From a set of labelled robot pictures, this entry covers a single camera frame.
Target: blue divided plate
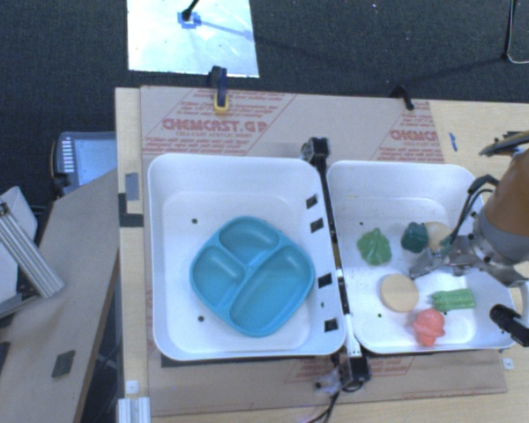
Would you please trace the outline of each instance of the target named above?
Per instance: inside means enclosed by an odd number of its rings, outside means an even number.
[[[301,306],[314,283],[308,256],[279,230],[253,217],[232,219],[190,266],[196,295],[242,334],[264,337]]]

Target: plastic tray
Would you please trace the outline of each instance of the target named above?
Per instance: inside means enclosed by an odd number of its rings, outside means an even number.
[[[412,312],[398,313],[380,300],[379,289],[389,274],[407,274],[419,255],[401,248],[400,240],[412,222],[439,221],[456,224],[473,176],[453,165],[341,161],[328,174],[333,213],[339,239],[354,334],[374,353],[424,353],[506,348],[510,335],[490,320],[495,304],[513,308],[510,291],[486,272],[471,269],[456,277],[446,268],[417,278],[420,292]],[[479,200],[474,206],[479,210]],[[390,262],[370,266],[361,258],[356,242],[363,234],[380,228],[391,245]],[[460,234],[472,230],[472,218]],[[476,308],[452,310],[445,316],[445,336],[433,347],[420,346],[411,329],[416,314],[432,306],[430,295],[441,290],[470,288]]]
[[[151,163],[146,185],[153,335],[163,354],[176,360],[213,360],[326,355],[341,347],[346,329],[331,236],[321,180],[311,165],[296,159],[170,153]],[[264,337],[249,337],[234,329],[198,298],[190,283],[190,266],[200,249],[227,222],[241,216],[261,219],[280,231],[309,257],[315,272],[302,304],[278,330]],[[221,299],[235,301],[224,308],[239,306],[232,320],[246,329],[269,328],[253,316],[241,321],[242,314],[256,309],[249,299],[243,304],[241,297],[263,299],[267,293],[272,296],[283,291],[272,281],[266,281],[271,290],[265,291],[265,281],[255,272],[254,296],[248,288],[250,280],[243,288],[245,293],[240,294],[242,290],[235,284],[241,286],[248,279],[242,277],[242,271],[250,263],[247,252],[251,249],[233,251],[241,268],[220,281],[227,289],[225,294],[219,293]],[[220,254],[214,251],[213,261]],[[211,302],[222,304],[217,298]],[[276,310],[269,309],[263,316],[270,325],[277,321],[272,314],[277,314]]]
[[[264,221],[236,218],[202,247],[190,283],[223,321],[251,337],[282,326],[301,306],[315,274],[308,256]]]

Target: wooden table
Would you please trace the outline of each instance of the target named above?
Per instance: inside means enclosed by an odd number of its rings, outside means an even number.
[[[116,130],[119,158],[119,193],[125,193],[126,175],[139,173],[141,179],[142,135],[140,92],[138,89],[116,90]],[[483,158],[478,152],[508,130],[529,129],[529,105],[482,102],[430,101],[429,106],[440,140],[445,162],[470,170],[475,176],[492,174],[501,177],[509,159]],[[128,200],[127,212],[143,212],[141,190],[136,199]],[[144,237],[141,227],[124,226],[120,230],[120,263],[123,299],[124,379],[136,389],[126,397],[147,397],[148,367],[146,346],[146,302]],[[518,266],[529,277],[529,263]],[[516,308],[520,306],[514,293]],[[406,401],[337,405],[331,421],[516,421],[529,418],[529,349],[515,345],[502,354],[513,361],[514,369],[505,371],[507,394],[470,397],[410,399]],[[187,422],[272,422],[308,421],[321,408],[306,407],[251,412],[222,412],[153,418],[156,423]]]

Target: white tray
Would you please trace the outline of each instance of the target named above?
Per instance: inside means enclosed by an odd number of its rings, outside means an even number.
[[[326,355],[343,344],[346,329],[334,270],[321,181],[308,163],[170,153],[147,175],[153,261],[155,343],[176,360]],[[310,208],[307,200],[315,197]],[[277,332],[243,335],[214,315],[194,294],[189,268],[204,243],[239,216],[263,219],[310,257],[316,277],[307,299]],[[324,227],[311,233],[319,219]],[[325,322],[337,320],[336,330]]]
[[[454,227],[474,177],[453,165],[341,161],[328,173],[339,250],[345,274],[353,329],[361,344],[374,353],[424,353],[485,348],[506,348],[513,340],[490,320],[495,304],[513,308],[510,291],[485,272],[470,270],[455,277],[442,268],[417,278],[417,307],[410,313],[389,310],[379,298],[382,279],[407,274],[419,255],[400,246],[407,225],[439,221]],[[474,210],[482,206],[479,200]],[[472,229],[472,218],[460,234]],[[356,242],[379,227],[391,244],[392,258],[383,266],[369,266]],[[445,336],[431,348],[420,346],[411,329],[415,314],[430,308],[430,295],[440,290],[470,288],[476,308],[453,310],[445,316]]]

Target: red toy food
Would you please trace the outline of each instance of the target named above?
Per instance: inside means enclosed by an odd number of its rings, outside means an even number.
[[[434,308],[427,308],[417,315],[412,326],[423,346],[433,346],[435,339],[444,335],[444,316]]]

